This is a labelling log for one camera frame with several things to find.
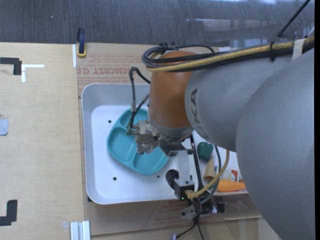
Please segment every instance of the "orange carrot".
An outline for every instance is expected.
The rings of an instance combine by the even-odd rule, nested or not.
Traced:
[[[232,181],[227,179],[220,179],[216,190],[218,190],[219,192],[231,192],[231,191],[244,190],[245,188],[246,186],[242,182],[237,182],[237,181]]]

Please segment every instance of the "teal plate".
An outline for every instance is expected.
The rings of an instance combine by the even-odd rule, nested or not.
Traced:
[[[141,108],[135,115],[133,123],[146,120],[147,117],[148,112]],[[106,141],[108,152],[121,164],[137,173],[155,174],[165,166],[169,157],[159,147],[156,147],[150,154],[139,154],[135,137],[126,135],[126,126],[130,118],[131,111],[128,109],[115,122]]]

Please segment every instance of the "cardboard sheet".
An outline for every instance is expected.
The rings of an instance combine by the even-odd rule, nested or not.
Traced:
[[[78,96],[80,108],[81,155],[82,164],[85,163],[83,118],[81,93],[84,87],[94,83],[129,84],[129,70],[137,67],[141,73],[151,79],[151,73],[146,70],[141,61],[142,54],[154,45],[87,43],[86,57],[77,57]],[[144,81],[134,75],[134,82],[142,84]],[[99,205],[88,200],[86,193],[85,167],[82,166],[84,216],[91,221],[91,234],[104,235],[121,232],[154,230],[189,226],[192,221],[180,218],[179,211],[188,203],[175,200],[136,202],[124,204]],[[244,199],[248,201],[248,194],[244,191]],[[241,196],[226,205],[230,218],[246,218],[249,215],[259,217],[259,212],[252,205],[240,205]],[[201,216],[201,224],[223,222],[223,213],[209,213]]]
[[[0,217],[17,200],[17,218],[0,227],[1,240],[69,238],[68,224],[84,220],[77,71],[72,46],[0,43],[0,57],[20,58],[25,82],[0,65]]]

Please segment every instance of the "white tape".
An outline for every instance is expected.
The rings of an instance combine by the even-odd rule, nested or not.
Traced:
[[[6,136],[8,134],[9,119],[0,118],[0,136]]]
[[[23,64],[21,65],[21,82],[26,82],[26,67]]]
[[[298,58],[302,54],[305,40],[306,40],[306,38],[305,39],[298,39],[294,42],[292,60],[295,60],[296,58]]]
[[[71,222],[70,240],[91,240],[90,221]]]
[[[73,67],[77,67],[77,47],[76,44],[72,45],[72,58],[73,58]]]
[[[21,82],[26,82],[26,68],[44,68],[43,64],[22,64],[21,65]]]
[[[64,221],[62,222],[62,228],[63,228],[63,229],[68,229],[68,228],[70,228],[70,221],[64,220]]]

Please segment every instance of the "black clamp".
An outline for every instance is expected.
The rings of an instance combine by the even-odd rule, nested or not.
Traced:
[[[272,41],[272,42],[270,43],[270,48],[269,48],[269,51],[270,51],[270,61],[272,61],[272,62],[274,62],[275,59],[276,59],[276,56],[274,55],[273,50],[272,50],[272,45],[273,45],[274,43],[275,43],[275,42]]]
[[[0,57],[0,64],[13,65],[13,74],[15,76],[21,76],[22,61],[19,58]]]
[[[17,221],[18,201],[9,200],[6,204],[6,216],[0,216],[0,226],[11,226]]]
[[[77,56],[83,58],[86,56],[86,47],[85,47],[85,30],[83,28],[78,29],[77,41],[79,42],[77,48]]]
[[[164,42],[164,43],[161,42],[161,43],[159,43],[159,46],[162,47],[162,53],[165,53],[168,50],[172,50],[172,48],[176,48],[176,43],[172,42],[171,46],[168,46],[167,42]]]

